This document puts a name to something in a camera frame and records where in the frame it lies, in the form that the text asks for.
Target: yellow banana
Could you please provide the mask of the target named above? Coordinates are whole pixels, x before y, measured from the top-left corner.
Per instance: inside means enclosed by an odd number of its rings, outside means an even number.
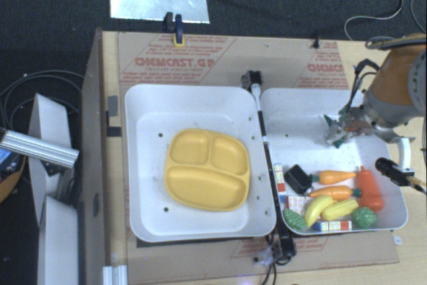
[[[334,199],[329,195],[320,195],[316,197],[309,205],[306,210],[306,215],[304,219],[306,220],[307,226],[313,226],[314,222],[316,222],[320,213],[328,206],[334,204]]]

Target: orange carrot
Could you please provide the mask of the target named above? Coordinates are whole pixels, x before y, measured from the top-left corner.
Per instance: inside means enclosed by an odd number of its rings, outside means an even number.
[[[360,207],[368,207],[375,212],[379,212],[384,207],[384,202],[371,171],[363,166],[358,172],[358,184],[362,191]]]
[[[329,195],[336,201],[347,200],[351,195],[360,197],[359,189],[351,189],[348,186],[327,186],[322,189],[310,192],[310,197],[318,197],[320,195]]]
[[[347,172],[347,171],[332,171],[325,170],[319,172],[319,175],[310,175],[313,182],[319,182],[325,186],[330,184],[340,183],[345,180],[349,180],[350,178],[356,177],[355,172]]]

